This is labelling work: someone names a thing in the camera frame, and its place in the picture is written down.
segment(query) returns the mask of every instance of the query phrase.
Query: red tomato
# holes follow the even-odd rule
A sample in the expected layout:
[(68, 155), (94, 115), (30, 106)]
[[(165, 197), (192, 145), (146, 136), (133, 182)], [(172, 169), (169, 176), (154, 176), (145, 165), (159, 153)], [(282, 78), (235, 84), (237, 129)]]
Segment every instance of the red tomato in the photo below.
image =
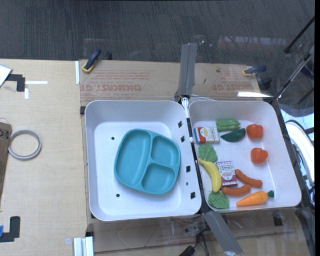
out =
[(254, 163), (262, 164), (264, 161), (267, 160), (268, 156), (268, 151), (260, 147), (255, 147), (251, 150), (251, 160)]
[(246, 134), (252, 140), (260, 139), (262, 137), (262, 133), (264, 132), (264, 128), (260, 124), (249, 124), (246, 127)]

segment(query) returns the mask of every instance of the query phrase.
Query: wooden table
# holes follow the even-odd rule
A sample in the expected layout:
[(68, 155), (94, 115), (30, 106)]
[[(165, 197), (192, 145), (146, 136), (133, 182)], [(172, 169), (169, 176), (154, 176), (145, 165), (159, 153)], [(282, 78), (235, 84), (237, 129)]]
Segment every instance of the wooden table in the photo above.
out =
[[(0, 59), (30, 84), (29, 99), (16, 91), (16, 83), (6, 81), (0, 89), (0, 118), (12, 131), (30, 129), (42, 140), (40, 154), (27, 161), (8, 156), (0, 225), (9, 232), (10, 217), (21, 219), (19, 238), (0, 243), (0, 255), (71, 256), (72, 241), (84, 237), (87, 204), (83, 153), (80, 88), (76, 84), (74, 61)], [(12, 145), (17, 153), (30, 153), (34, 138), (21, 135)], [(309, 255), (304, 233), (292, 209), (294, 229), (288, 233), (239, 238), (245, 255)], [(209, 241), (214, 255), (225, 255), (217, 241)], [(133, 251), (102, 252), (98, 255), (178, 255), (187, 245), (142, 248)], [(198, 247), (195, 255), (203, 255)]]

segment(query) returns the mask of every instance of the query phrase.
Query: hot dog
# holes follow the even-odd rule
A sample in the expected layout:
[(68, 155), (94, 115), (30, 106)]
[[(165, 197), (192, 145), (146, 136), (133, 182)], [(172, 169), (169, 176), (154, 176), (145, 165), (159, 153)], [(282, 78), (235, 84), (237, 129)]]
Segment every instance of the hot dog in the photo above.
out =
[(239, 169), (235, 169), (234, 173), (239, 181), (241, 181), (245, 184), (249, 184), (252, 187), (259, 188), (259, 187), (262, 187), (262, 185), (263, 185), (262, 180), (250, 178), (247, 175), (245, 175), (242, 171), (240, 171)]
[(228, 187), (224, 186), (221, 189), (221, 192), (228, 196), (240, 196), (251, 190), (251, 186), (249, 184), (245, 184), (241, 187)]

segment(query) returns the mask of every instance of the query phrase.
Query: dark floor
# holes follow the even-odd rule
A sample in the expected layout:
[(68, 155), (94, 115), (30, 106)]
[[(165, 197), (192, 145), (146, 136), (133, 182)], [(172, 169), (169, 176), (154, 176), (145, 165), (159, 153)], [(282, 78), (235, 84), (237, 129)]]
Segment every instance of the dark floor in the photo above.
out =
[[(0, 0), (0, 58), (79, 60), (99, 47), (114, 60), (180, 62), (181, 45), (198, 43), (198, 63), (266, 65), (275, 94), (314, 45), (313, 22), (284, 52), (314, 15), (315, 0)], [(281, 99), (290, 115), (312, 113), (313, 93), (298, 104), (312, 88), (299, 73)]]

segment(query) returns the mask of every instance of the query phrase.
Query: blue plate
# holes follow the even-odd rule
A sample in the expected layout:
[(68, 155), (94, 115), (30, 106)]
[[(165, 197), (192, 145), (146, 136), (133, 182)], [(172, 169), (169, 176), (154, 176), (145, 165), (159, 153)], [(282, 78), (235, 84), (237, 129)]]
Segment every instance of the blue plate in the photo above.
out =
[(119, 145), (114, 175), (129, 188), (160, 195), (174, 186), (180, 159), (173, 140), (150, 130), (132, 129)]

